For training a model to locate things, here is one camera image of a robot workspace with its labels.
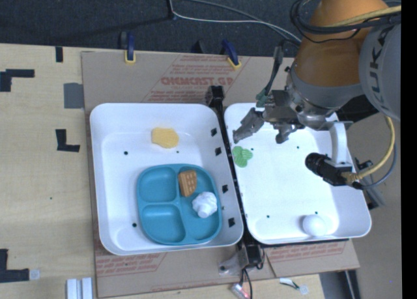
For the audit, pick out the orange waffle biscuit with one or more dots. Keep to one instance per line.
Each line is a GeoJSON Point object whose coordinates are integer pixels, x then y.
{"type": "Point", "coordinates": [188, 182]}

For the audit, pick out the yellow potato chip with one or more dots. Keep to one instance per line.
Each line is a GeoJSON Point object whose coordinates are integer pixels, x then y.
{"type": "Point", "coordinates": [164, 137]}

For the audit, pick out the white plastic tray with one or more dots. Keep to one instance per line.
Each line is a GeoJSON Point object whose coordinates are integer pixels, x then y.
{"type": "Point", "coordinates": [120, 193]}
{"type": "Point", "coordinates": [286, 187]}

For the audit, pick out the black cylinder on white bracket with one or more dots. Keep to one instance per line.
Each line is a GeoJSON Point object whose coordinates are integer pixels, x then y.
{"type": "Point", "coordinates": [329, 162]}

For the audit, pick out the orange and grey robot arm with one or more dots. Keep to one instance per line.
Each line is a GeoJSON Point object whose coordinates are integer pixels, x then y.
{"type": "Point", "coordinates": [335, 50]}

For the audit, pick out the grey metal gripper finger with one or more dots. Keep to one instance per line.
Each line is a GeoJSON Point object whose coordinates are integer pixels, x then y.
{"type": "Point", "coordinates": [283, 133]}
{"type": "Point", "coordinates": [246, 126]}

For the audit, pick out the white cauliflower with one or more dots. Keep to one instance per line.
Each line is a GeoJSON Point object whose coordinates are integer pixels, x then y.
{"type": "Point", "coordinates": [204, 204]}

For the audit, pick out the blue divided plate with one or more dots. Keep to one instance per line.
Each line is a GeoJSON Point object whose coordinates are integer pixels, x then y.
{"type": "Point", "coordinates": [163, 206]}

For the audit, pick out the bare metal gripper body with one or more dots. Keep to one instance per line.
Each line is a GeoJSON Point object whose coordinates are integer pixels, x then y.
{"type": "Point", "coordinates": [286, 108]}

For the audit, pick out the white egg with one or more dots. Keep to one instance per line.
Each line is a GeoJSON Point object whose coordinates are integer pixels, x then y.
{"type": "Point", "coordinates": [314, 225]}

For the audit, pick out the green lettuce leaf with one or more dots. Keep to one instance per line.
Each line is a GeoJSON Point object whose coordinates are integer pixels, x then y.
{"type": "Point", "coordinates": [242, 156]}

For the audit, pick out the brown cardboard board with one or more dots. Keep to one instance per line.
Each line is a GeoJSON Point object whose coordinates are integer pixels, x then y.
{"type": "Point", "coordinates": [182, 76]}

